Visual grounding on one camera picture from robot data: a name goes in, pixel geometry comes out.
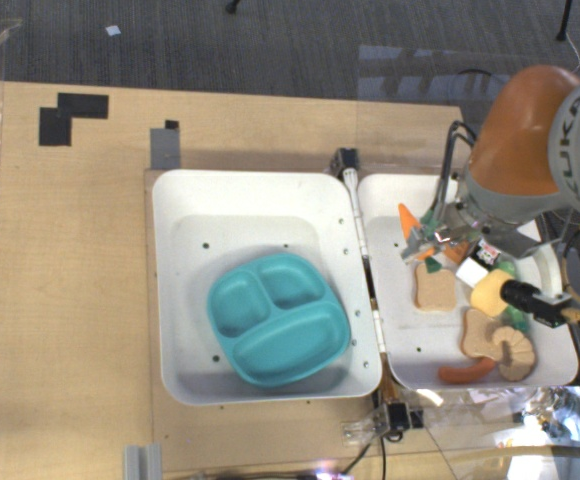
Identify white and black small carton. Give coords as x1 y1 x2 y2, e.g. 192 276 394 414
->
454 245 501 285

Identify thin black and white rod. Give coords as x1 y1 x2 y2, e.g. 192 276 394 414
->
342 166 389 369

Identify orange sausage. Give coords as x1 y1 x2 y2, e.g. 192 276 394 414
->
437 357 497 385

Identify black block with thin wires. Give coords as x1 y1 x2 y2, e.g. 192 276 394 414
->
334 147 360 172
387 401 411 434

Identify small orange block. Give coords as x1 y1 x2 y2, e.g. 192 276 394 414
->
442 241 471 264

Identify yellow rounded block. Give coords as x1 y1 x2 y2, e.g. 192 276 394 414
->
469 270 514 318

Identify black cylinder on white bracket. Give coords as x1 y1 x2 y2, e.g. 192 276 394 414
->
499 240 574 329

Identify teal divided plate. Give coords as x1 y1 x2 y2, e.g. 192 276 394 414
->
206 252 352 388

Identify tan bread slice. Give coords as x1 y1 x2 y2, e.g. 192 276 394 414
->
413 261 457 313
459 307 504 360

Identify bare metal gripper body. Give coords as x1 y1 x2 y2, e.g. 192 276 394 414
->
425 202 487 250

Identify orange carrot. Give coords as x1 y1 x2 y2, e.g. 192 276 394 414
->
397 202 444 274

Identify green grapes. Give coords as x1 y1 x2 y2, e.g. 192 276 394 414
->
494 260 531 334

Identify white plastic tray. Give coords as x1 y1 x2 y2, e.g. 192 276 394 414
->
151 169 384 408
357 172 580 392

